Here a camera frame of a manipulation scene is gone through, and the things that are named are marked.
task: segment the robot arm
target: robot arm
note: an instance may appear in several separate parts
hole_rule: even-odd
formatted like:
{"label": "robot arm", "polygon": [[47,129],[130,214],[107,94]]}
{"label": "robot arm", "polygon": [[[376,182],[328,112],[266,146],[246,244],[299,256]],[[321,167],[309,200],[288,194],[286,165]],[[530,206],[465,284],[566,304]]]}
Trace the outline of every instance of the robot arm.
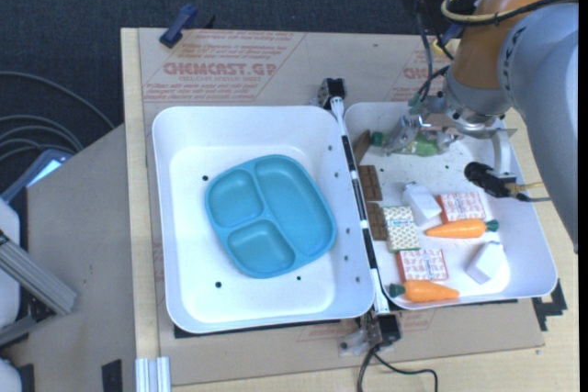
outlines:
{"label": "robot arm", "polygon": [[[473,15],[492,17],[534,3],[541,0],[480,0]],[[576,1],[465,28],[444,83],[447,113],[465,132],[484,129],[511,107],[520,113],[576,252],[578,26]]]}

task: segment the table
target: table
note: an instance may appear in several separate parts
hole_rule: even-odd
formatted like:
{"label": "table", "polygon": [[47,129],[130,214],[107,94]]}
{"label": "table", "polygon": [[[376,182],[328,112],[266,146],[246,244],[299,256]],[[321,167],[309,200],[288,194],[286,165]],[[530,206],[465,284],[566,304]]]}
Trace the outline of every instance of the table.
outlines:
{"label": "table", "polygon": [[[155,269],[152,244],[153,228],[151,227],[149,180],[145,166],[148,143],[145,138],[145,116],[141,84],[141,74],[145,73],[145,64],[141,63],[141,40],[145,40],[145,35],[148,37],[149,32],[142,33],[143,36],[139,29],[124,28],[121,31],[121,44],[129,179],[135,346],[138,358],[153,359],[162,355],[162,338],[158,329],[158,299],[153,276]],[[152,37],[156,37],[157,34],[158,31],[151,32]],[[377,48],[390,46],[387,42],[390,38],[383,35],[322,34],[318,36],[320,37],[319,43],[322,44],[322,50],[311,51],[309,54],[312,57],[314,57],[313,54],[319,55],[322,58],[321,64],[316,67],[311,64],[309,66],[310,70],[321,69],[325,65],[332,64],[334,76],[340,72],[335,66],[334,60],[337,58],[329,56],[330,53],[333,53],[329,47],[331,41],[336,42],[338,48],[348,48],[350,55],[361,54],[362,52],[369,55],[373,60],[366,62],[366,67],[369,69],[366,73],[372,73],[374,76],[378,75],[376,71],[381,71],[381,68],[387,68],[388,73],[390,69],[409,71],[408,73],[412,74],[419,73],[418,58],[414,59],[415,64],[411,64],[416,41],[414,37],[394,37],[394,51],[392,54],[390,54],[390,50],[387,54],[375,54],[373,51]],[[296,41],[298,36],[294,34],[292,38]],[[304,89],[301,96],[309,93],[308,84],[305,85],[306,88],[301,87]],[[401,84],[398,85],[398,90],[403,88]],[[172,96],[166,95],[165,99],[169,101]],[[513,144],[519,162],[524,167],[524,176],[527,181],[535,181],[537,179],[537,169],[533,164],[526,140],[525,126],[520,117],[514,114],[508,116],[508,123],[510,127],[519,129],[519,132],[513,136]],[[567,310],[564,315],[548,320],[548,331],[544,333],[545,347],[498,353],[480,353],[468,355],[467,357],[454,356],[410,361],[409,363],[401,364],[401,367],[405,369],[434,368],[440,377],[441,390],[579,389],[577,255],[573,253],[570,241],[553,207],[551,205],[542,205],[537,210],[559,270],[561,286],[567,301]],[[247,362],[251,361],[251,358],[243,358],[243,360]],[[231,365],[219,364],[220,368],[229,368],[229,366]],[[296,374],[250,377],[246,379],[234,378],[229,381],[175,386],[174,390],[186,392],[200,390],[355,390],[356,375],[356,367],[335,367],[324,371],[301,371]],[[389,390],[393,386],[399,390],[432,390],[429,377],[392,376],[382,366],[374,365],[369,367],[364,382],[366,390]]]}

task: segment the blue clamp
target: blue clamp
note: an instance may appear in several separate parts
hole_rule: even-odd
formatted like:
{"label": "blue clamp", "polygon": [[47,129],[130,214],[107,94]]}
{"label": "blue clamp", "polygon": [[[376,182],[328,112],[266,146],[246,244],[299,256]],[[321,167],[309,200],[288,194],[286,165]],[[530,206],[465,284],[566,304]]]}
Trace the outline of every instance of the blue clamp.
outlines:
{"label": "blue clamp", "polygon": [[182,39],[182,28],[189,28],[197,13],[198,8],[192,4],[186,4],[180,8],[180,13],[175,18],[173,25],[159,38],[159,41],[168,48],[173,48]]}

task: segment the orange carrot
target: orange carrot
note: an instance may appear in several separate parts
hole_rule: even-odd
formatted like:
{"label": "orange carrot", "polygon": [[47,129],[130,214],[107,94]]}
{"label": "orange carrot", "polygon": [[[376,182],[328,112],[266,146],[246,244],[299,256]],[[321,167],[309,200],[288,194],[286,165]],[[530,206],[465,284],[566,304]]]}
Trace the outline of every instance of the orange carrot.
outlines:
{"label": "orange carrot", "polygon": [[400,285],[390,285],[390,295],[400,294],[411,302],[430,302],[434,300],[455,299],[459,291],[426,279],[409,279]]}
{"label": "orange carrot", "polygon": [[458,219],[427,229],[424,233],[431,237],[446,237],[452,239],[475,239],[486,230],[498,230],[498,222],[491,220],[484,222],[479,218]]}

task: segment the blue plate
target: blue plate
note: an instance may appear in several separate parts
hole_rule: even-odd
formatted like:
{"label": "blue plate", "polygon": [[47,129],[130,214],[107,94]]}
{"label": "blue plate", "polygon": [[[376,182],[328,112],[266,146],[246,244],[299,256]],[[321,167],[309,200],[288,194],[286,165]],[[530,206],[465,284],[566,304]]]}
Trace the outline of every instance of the blue plate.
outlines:
{"label": "blue plate", "polygon": [[226,252],[253,277],[293,271],[334,243],[334,217],[321,191],[285,155],[259,157],[218,175],[207,187],[205,206]]}

